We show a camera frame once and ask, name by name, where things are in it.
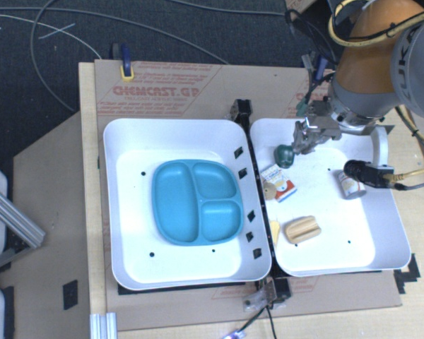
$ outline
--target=green object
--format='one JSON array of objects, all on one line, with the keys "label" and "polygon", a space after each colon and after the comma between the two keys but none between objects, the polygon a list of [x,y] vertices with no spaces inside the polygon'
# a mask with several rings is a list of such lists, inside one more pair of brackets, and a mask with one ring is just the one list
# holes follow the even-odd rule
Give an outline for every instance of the green object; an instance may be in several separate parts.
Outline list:
[{"label": "green object", "polygon": [[281,168],[289,168],[294,163],[295,154],[291,145],[279,145],[274,155],[276,164]]}]

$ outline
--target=blue plate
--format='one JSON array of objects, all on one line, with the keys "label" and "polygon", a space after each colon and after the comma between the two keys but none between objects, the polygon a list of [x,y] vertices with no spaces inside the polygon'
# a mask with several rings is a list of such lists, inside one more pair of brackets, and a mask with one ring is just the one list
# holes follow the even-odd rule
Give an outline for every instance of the blue plate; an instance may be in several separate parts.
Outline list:
[{"label": "blue plate", "polygon": [[154,172],[152,204],[158,230],[173,244],[220,244],[243,226],[239,186],[224,165],[207,160],[174,160]]}]

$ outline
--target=blue clamp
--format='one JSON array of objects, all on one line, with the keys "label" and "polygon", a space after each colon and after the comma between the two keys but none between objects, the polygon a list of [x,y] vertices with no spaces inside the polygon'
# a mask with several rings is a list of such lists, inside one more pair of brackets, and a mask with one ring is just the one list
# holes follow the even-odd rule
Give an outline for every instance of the blue clamp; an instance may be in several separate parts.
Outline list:
[{"label": "blue clamp", "polygon": [[132,68],[129,48],[124,43],[121,44],[121,56],[121,78],[124,82],[132,82],[135,77],[134,70]]}]

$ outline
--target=yellow clip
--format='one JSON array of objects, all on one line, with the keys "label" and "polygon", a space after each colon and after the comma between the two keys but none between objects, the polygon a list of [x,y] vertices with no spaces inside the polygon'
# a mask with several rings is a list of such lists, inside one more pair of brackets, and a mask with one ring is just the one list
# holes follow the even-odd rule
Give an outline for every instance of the yellow clip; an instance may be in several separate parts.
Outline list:
[{"label": "yellow clip", "polygon": [[132,68],[132,66],[130,67],[130,76],[125,76],[124,75],[124,68],[122,66],[119,67],[121,70],[121,78],[124,82],[132,82],[133,79],[135,78],[134,75],[134,68]]}]

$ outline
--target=tin can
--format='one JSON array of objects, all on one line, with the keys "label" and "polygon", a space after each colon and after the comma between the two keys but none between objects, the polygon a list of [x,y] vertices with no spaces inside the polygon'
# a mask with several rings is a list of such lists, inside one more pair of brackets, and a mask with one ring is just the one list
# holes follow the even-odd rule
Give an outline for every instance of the tin can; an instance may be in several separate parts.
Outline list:
[{"label": "tin can", "polygon": [[347,176],[344,171],[339,173],[338,178],[346,199],[352,200],[366,194],[366,188],[364,184]]}]

